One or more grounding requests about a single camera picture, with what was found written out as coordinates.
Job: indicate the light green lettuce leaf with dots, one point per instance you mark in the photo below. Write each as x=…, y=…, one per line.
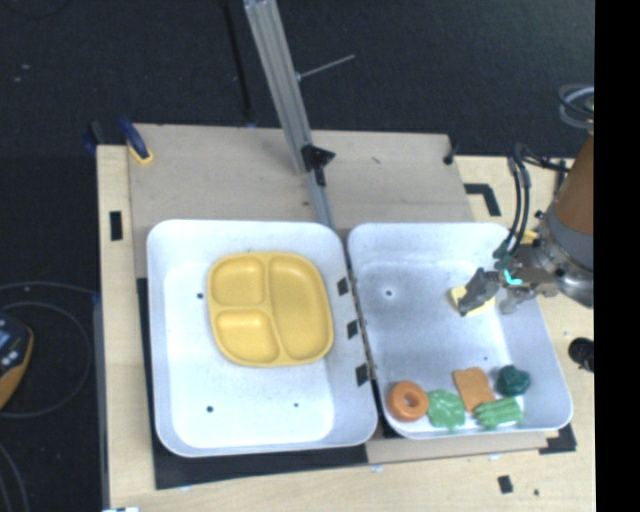
x=445, y=410

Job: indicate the orange-brown bread slice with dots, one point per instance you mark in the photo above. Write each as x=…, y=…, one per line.
x=472, y=387

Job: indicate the orange doughnut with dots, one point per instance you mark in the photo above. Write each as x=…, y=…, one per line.
x=396, y=406

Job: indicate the green bean bundle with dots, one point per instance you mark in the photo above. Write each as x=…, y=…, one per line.
x=497, y=412

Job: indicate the yellow toy cheese slice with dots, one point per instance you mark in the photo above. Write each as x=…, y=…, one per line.
x=455, y=296

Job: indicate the yellow divided plate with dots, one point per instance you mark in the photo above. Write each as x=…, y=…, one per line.
x=270, y=310

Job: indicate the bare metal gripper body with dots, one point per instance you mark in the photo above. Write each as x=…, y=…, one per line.
x=550, y=277

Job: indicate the brown flat board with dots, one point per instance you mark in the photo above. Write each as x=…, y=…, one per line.
x=225, y=185

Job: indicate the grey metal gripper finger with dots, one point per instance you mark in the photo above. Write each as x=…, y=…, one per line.
x=479, y=292
x=515, y=300

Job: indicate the white plastic tray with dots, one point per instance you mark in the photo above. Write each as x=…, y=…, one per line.
x=250, y=400
x=430, y=340

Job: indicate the dark green broccoli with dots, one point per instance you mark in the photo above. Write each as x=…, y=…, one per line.
x=512, y=381

